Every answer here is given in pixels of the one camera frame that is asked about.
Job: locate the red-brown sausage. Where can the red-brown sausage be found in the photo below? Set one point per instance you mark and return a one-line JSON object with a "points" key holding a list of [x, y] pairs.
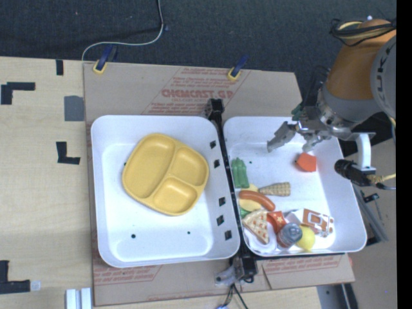
{"points": [[259, 198]]}

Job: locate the red packet with yellow star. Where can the red packet with yellow star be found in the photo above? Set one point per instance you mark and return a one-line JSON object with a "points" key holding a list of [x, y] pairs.
{"points": [[277, 220]]}

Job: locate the green asparagus bundle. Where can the green asparagus bundle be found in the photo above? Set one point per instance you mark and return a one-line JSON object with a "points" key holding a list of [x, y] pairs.
{"points": [[240, 174]]}

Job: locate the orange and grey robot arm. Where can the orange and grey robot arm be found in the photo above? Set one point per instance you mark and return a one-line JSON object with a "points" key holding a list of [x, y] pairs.
{"points": [[352, 76]]}

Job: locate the thin black rod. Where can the thin black rod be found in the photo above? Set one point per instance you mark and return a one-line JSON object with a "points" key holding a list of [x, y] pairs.
{"points": [[226, 159]]}

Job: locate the red can with grey lid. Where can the red can with grey lid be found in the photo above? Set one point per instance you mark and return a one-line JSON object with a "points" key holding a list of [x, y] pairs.
{"points": [[289, 235]]}

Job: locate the yellow lemon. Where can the yellow lemon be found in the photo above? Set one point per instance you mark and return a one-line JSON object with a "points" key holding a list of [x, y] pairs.
{"points": [[307, 238]]}

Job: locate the tan waffle cone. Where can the tan waffle cone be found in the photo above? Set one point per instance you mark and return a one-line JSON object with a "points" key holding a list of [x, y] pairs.
{"points": [[278, 189]]}

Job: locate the white and orange packet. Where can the white and orange packet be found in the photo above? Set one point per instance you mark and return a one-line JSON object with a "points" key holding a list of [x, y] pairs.
{"points": [[313, 219]]}

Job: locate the small green toy vegetable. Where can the small green toy vegetable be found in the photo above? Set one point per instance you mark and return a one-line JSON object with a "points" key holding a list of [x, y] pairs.
{"points": [[244, 212]]}

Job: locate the brown cardboard board red print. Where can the brown cardboard board red print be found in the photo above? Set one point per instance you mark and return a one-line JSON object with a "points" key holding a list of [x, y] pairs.
{"points": [[135, 89]]}

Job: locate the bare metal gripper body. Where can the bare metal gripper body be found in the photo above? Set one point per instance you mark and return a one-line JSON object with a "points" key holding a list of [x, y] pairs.
{"points": [[331, 124]]}

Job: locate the black cylinder on white bracket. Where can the black cylinder on white bracket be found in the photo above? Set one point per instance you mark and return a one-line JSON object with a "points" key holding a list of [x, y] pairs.
{"points": [[352, 172]]}

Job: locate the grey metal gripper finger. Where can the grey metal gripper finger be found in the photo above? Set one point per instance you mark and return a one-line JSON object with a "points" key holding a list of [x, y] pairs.
{"points": [[280, 137], [311, 143]]}

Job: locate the yellow divided plate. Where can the yellow divided plate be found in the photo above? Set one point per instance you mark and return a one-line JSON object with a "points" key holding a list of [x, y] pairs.
{"points": [[151, 169]]}

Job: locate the pizza slice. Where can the pizza slice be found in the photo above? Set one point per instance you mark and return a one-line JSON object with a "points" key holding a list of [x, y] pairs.
{"points": [[257, 225]]}

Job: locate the orange block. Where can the orange block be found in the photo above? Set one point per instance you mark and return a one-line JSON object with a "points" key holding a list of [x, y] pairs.
{"points": [[307, 163]]}

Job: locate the white plastic tray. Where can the white plastic tray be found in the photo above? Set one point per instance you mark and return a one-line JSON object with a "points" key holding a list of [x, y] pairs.
{"points": [[322, 198], [154, 237]]}

